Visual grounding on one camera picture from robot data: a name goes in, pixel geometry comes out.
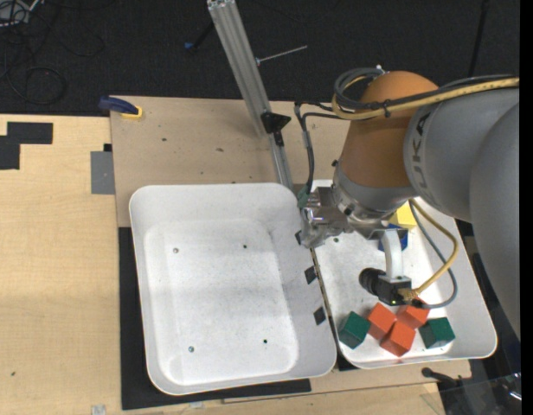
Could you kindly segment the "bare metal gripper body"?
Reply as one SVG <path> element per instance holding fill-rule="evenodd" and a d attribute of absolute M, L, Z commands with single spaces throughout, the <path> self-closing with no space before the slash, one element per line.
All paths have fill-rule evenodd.
<path fill-rule="evenodd" d="M 401 201 L 385 201 L 367 194 L 356 199 L 342 187 L 318 187 L 301 209 L 299 244 L 316 248 L 328 238 L 343 233 L 358 233 L 365 239 L 380 239 L 389 217 Z"/>

